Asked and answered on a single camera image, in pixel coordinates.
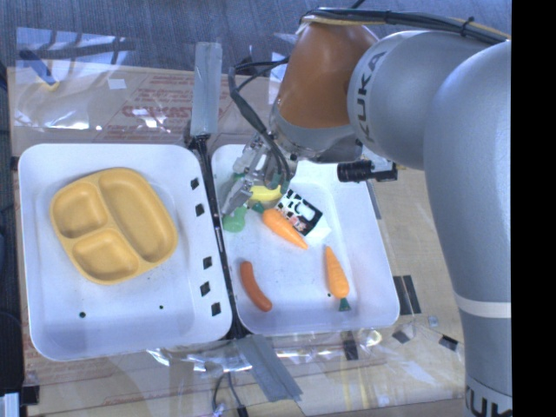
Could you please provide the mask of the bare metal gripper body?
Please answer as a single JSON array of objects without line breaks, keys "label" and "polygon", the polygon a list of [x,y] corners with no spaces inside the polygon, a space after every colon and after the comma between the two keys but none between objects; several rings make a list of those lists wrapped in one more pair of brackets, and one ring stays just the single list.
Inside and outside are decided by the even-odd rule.
[{"label": "bare metal gripper body", "polygon": [[233,172],[253,185],[267,189],[289,189],[295,176],[296,159],[292,159],[272,136],[254,133],[235,159]]}]

